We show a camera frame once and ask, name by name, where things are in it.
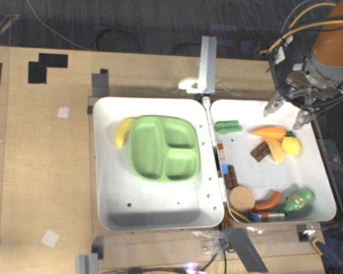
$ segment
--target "white sticker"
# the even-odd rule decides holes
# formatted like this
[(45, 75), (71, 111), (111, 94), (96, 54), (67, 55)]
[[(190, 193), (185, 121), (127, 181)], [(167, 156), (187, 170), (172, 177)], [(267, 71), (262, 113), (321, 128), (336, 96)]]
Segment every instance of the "white sticker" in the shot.
[(48, 245), (49, 247), (54, 248), (57, 243), (58, 238), (59, 238), (59, 234), (55, 233), (54, 231), (50, 229), (47, 229), (45, 235), (42, 238), (42, 242), (45, 245)]
[(297, 63), (293, 65), (292, 71), (301, 71), (302, 70), (302, 63)]
[(69, 117), (69, 111), (70, 111), (69, 107), (60, 107), (58, 110), (57, 117), (67, 119)]
[(285, 57), (285, 53), (282, 47), (280, 47), (278, 49), (278, 53), (277, 53), (277, 59), (276, 59), (276, 64), (280, 64), (284, 59), (286, 59)]
[(291, 44), (292, 41), (293, 41), (293, 36), (290, 35), (289, 37), (286, 38), (286, 45)]

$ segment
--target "bottle label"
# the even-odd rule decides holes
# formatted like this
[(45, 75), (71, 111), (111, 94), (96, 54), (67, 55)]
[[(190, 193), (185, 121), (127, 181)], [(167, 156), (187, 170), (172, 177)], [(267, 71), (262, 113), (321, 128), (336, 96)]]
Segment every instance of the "bottle label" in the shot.
[(294, 194), (291, 196), (291, 198), (296, 202), (300, 209), (305, 205), (303, 198), (299, 195)]

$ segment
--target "dark background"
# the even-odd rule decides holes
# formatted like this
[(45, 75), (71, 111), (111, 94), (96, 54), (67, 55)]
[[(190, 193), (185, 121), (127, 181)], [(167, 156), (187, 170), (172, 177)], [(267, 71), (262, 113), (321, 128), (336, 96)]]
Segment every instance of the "dark background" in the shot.
[[(200, 55), (203, 35), (218, 39), (220, 58), (259, 59), (257, 50), (277, 39), (290, 11), (303, 0), (30, 0), (38, 16), (55, 31), (85, 49), (169, 55)], [(329, 9), (307, 14), (319, 19)], [(45, 28), (25, 0), (0, 0), (0, 21), (19, 14), (0, 45), (79, 49)], [(311, 46), (315, 35), (302, 39)], [(318, 119), (323, 138), (335, 141), (343, 163), (343, 102)]]

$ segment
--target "green bottle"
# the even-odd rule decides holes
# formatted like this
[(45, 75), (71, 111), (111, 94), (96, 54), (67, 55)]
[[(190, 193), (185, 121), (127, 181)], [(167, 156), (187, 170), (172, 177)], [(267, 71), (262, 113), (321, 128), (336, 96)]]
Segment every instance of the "green bottle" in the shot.
[(288, 212), (300, 210), (307, 202), (310, 202), (314, 197), (314, 193), (302, 188), (296, 194), (293, 194), (287, 201), (284, 208), (278, 210), (280, 213), (287, 215)]

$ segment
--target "yellow cable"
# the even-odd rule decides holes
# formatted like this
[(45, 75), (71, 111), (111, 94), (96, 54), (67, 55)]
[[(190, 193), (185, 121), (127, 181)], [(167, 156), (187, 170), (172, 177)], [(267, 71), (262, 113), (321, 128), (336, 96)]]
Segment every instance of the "yellow cable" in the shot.
[(280, 37), (271, 47), (268, 49), (267, 54), (270, 54), (285, 38), (289, 37), (290, 35), (293, 35), (301, 30), (308, 29), (310, 27), (314, 26), (321, 26), (321, 25), (336, 25), (336, 24), (343, 24), (343, 19), (337, 20), (337, 21), (323, 21), (323, 22), (316, 22), (316, 23), (308, 23), (306, 25), (300, 26), (294, 30), (290, 30), (282, 37)]
[(323, 2), (323, 3), (318, 3), (318, 4), (315, 4), (315, 5), (312, 5), (312, 6), (310, 6), (310, 7), (308, 7), (308, 8), (306, 8), (303, 12), (301, 12), (295, 19), (294, 19), (294, 21), (290, 24), (290, 26), (288, 27), (289, 29), (291, 28), (291, 27), (293, 27), (295, 24), (296, 24), (296, 22), (301, 18), (301, 17), (303, 17), (307, 12), (309, 12), (310, 10), (313, 10), (313, 9), (315, 9), (315, 8), (317, 8), (317, 7), (321, 7), (321, 6), (335, 6), (336, 4), (335, 3), (329, 3), (329, 2)]

